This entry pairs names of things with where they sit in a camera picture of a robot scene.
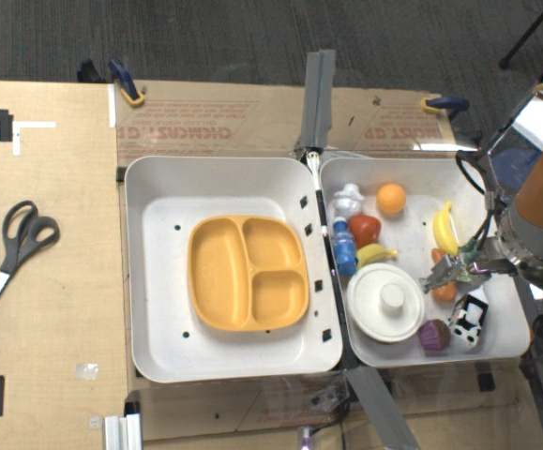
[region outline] yellow tray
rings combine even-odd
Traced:
[[[207,218],[192,230],[188,282],[198,316],[219,330],[273,330],[309,306],[300,239],[270,217]]]

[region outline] white pot lid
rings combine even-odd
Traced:
[[[351,317],[376,340],[405,340],[423,322],[425,301],[421,287],[393,264],[365,265],[351,278],[347,293]]]

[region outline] blue water bottle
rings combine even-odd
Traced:
[[[334,257],[338,273],[342,277],[351,277],[356,272],[356,245],[354,237],[348,231],[348,222],[344,217],[334,220]]]

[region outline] dark floor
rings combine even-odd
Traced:
[[[0,0],[0,80],[73,82],[116,56],[134,79],[302,85],[337,50],[334,86],[467,98],[461,134],[503,124],[543,71],[543,0]]]

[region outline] banana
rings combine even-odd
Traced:
[[[433,238],[440,250],[445,251],[451,257],[459,253],[459,243],[450,226],[450,207],[452,202],[446,202],[442,209],[433,216]]]
[[[356,258],[358,264],[356,270],[359,270],[362,266],[369,263],[377,262],[378,260],[385,259],[387,257],[396,257],[398,252],[396,250],[388,250],[382,247],[380,244],[365,245],[356,251]]]

